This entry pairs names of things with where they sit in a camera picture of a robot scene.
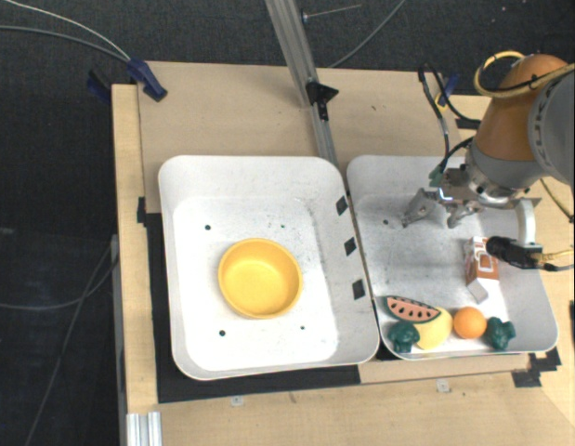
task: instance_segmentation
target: watermelon slice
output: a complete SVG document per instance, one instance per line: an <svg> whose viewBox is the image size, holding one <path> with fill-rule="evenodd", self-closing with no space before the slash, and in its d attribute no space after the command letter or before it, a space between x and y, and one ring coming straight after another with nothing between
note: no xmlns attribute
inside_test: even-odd
<svg viewBox="0 0 575 446"><path fill-rule="evenodd" d="M432 306L400 295L387 295L385 305L387 312L400 321L424 323L434 320L441 314Z"/></svg>

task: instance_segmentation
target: orange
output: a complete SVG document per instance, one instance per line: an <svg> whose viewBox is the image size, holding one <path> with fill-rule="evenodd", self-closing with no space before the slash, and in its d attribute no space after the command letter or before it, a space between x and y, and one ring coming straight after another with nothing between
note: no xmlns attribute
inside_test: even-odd
<svg viewBox="0 0 575 446"><path fill-rule="evenodd" d="M454 314L454 332L462 338L479 338L485 334L488 322L478 308L460 308Z"/></svg>

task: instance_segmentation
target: green toy vegetable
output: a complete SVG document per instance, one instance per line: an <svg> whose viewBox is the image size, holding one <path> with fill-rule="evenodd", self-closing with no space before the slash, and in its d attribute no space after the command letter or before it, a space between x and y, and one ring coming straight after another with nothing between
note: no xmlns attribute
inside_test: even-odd
<svg viewBox="0 0 575 446"><path fill-rule="evenodd" d="M508 342L514 337L516 337L516 331L511 322L502 322L497 317L491 317L488 320L483 339L496 350L506 350Z"/></svg>
<svg viewBox="0 0 575 446"><path fill-rule="evenodd" d="M388 340L394 344L395 352L409 353L415 342L419 341L419 332L409 321L398 321L388 331Z"/></svg>

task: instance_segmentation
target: white tray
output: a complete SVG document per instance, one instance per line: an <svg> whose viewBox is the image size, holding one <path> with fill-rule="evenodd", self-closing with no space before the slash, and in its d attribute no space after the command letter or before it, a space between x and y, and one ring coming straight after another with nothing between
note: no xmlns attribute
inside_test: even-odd
<svg viewBox="0 0 575 446"><path fill-rule="evenodd" d="M444 207L402 228L408 203L421 188L428 189L428 174L437 157L360 156L349 164L347 181L362 252L366 261L380 333L385 345L406 360L547 351L557 341L557 325L541 275L536 269L513 268L500 262L500 287L478 304L464 283L463 244L472 236L517 238L513 210L487 209L463 218L450 230ZM452 158L449 166L464 159ZM386 337L397 320L386 312L382 296L402 295L449 311L464 306L479 308L486 318L511 321L516 337L506 351L494 351L481 340L451 334L432 350L413 346L411 353L394 352Z"/></svg>
<svg viewBox="0 0 575 446"><path fill-rule="evenodd" d="M380 336L359 249L346 253L355 231L333 165L178 156L163 164L159 184L172 351L184 374L213 380L357 364L375 354ZM278 318L246 319L219 290L221 256L247 238L282 244L301 267L302 295Z"/></svg>

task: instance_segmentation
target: yellow bowl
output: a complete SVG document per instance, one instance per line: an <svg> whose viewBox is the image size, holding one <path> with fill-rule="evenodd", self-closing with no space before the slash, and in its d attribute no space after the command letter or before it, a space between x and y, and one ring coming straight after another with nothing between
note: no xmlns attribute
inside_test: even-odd
<svg viewBox="0 0 575 446"><path fill-rule="evenodd" d="M302 272L294 256L262 238L233 244L221 258L218 280L228 304L253 319L284 314L302 293Z"/></svg>

